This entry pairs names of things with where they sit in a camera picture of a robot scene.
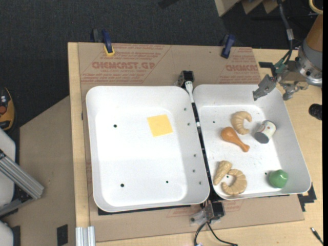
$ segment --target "yellow square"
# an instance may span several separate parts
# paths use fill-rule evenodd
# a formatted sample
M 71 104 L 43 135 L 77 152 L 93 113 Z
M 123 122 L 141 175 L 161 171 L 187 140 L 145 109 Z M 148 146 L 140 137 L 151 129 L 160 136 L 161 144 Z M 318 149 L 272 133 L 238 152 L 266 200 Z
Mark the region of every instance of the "yellow square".
M 167 115 L 148 117 L 147 121 L 153 137 L 163 136 L 173 132 Z

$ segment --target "toy can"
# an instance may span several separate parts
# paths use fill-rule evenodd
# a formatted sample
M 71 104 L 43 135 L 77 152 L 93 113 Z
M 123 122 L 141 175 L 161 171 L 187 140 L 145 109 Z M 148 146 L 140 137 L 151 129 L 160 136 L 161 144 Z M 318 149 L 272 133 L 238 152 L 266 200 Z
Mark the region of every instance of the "toy can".
M 270 138 L 273 136 L 275 131 L 276 131 L 276 125 L 272 121 L 265 120 L 258 128 L 254 137 L 258 142 L 265 144 L 269 142 Z

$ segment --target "tray with toy food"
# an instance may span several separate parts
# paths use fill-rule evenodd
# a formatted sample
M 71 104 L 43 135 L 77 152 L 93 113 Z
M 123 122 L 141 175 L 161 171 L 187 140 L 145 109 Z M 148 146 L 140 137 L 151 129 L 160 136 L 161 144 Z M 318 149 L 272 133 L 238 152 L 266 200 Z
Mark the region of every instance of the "tray with toy food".
M 274 90 L 254 101 L 256 88 L 200 85 L 194 106 L 177 86 L 90 89 L 98 207 L 122 212 L 200 204 L 212 186 L 223 199 L 307 191 L 309 172 L 282 96 Z

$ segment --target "wooden table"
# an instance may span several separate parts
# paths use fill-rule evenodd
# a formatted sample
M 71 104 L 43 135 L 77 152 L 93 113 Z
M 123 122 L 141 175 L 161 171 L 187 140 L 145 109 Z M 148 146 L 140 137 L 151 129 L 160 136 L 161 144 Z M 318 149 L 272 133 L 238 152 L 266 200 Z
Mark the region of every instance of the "wooden table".
M 285 50 L 254 49 L 258 62 L 277 62 Z M 81 121 L 81 94 L 78 43 L 68 43 L 69 79 L 72 119 L 74 185 L 76 226 L 90 225 L 87 176 L 84 150 L 84 133 Z M 261 77 L 269 73 L 268 69 L 259 69 Z M 315 203 L 307 204 L 304 213 L 305 220 L 298 222 L 261 225 L 254 227 L 225 229 L 217 231 L 218 236 L 239 245 L 320 245 L 312 234 L 310 227 L 314 227 L 323 239 L 323 198 L 322 198 L 322 121 L 311 117 L 308 109 L 311 104 L 322 103 L 322 91 L 316 87 L 309 87 L 305 91 L 297 92 L 294 98 L 286 102 L 297 139 L 312 178 L 317 195 Z M 120 241 L 97 243 L 99 246 L 123 245 L 193 245 L 193 233 L 156 236 Z M 198 241 L 204 246 L 221 245 L 210 232 L 201 232 Z

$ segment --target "curved beige toy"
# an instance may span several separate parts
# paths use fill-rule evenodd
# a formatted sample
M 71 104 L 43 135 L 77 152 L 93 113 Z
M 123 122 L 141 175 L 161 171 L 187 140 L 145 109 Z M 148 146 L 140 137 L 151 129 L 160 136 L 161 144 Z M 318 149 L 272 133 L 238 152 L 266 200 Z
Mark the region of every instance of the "curved beige toy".
M 226 160 L 220 161 L 219 167 L 217 168 L 213 179 L 213 184 L 218 185 L 219 182 L 223 179 L 223 177 L 227 175 L 231 167 L 232 164 L 229 161 Z
M 226 127 L 222 129 L 221 137 L 227 142 L 231 142 L 240 146 L 244 152 L 247 152 L 250 149 L 250 146 L 246 145 L 240 140 L 240 138 L 237 136 L 236 131 L 232 127 Z
M 246 111 L 239 111 L 235 113 L 231 119 L 231 125 L 241 135 L 249 133 L 249 129 L 244 128 L 244 119 L 248 122 L 252 122 L 252 116 Z
M 230 170 L 228 174 L 235 176 L 236 180 L 231 186 L 228 186 L 228 184 L 223 182 L 222 183 L 223 191 L 229 195 L 238 195 L 240 193 L 243 193 L 247 187 L 246 176 L 240 170 L 236 170 L 236 169 Z

